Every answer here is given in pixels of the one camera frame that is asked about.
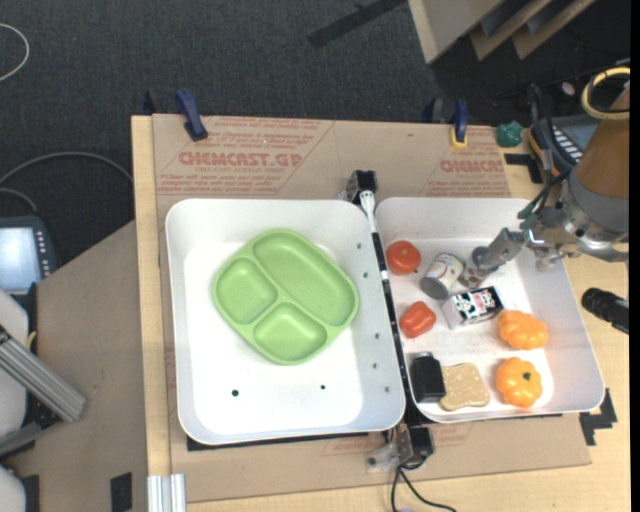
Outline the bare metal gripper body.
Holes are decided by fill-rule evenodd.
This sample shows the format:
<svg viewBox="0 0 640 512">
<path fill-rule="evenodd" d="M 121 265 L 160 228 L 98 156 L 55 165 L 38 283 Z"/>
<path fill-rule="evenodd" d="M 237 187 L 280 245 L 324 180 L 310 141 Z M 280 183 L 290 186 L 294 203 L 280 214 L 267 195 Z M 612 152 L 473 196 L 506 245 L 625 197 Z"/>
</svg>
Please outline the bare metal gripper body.
<svg viewBox="0 0 640 512">
<path fill-rule="evenodd" d="M 563 249 L 565 258 L 591 256 L 605 262 L 627 262 L 628 241 L 622 233 L 589 217 L 578 207 L 561 203 L 559 207 L 545 206 L 522 222 L 525 246 Z"/>
</svg>

